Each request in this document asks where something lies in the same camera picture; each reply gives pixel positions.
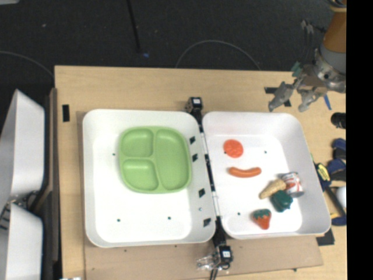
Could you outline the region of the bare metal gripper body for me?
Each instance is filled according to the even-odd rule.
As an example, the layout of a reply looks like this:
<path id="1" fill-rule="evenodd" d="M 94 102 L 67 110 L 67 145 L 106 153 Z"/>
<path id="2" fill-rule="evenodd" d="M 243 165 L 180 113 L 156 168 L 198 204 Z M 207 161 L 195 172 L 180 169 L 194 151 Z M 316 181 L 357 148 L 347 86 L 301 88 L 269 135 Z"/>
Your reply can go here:
<path id="1" fill-rule="evenodd" d="M 346 76 L 329 65 L 302 65 L 295 70 L 295 89 L 320 95 L 328 91 L 345 93 Z"/>

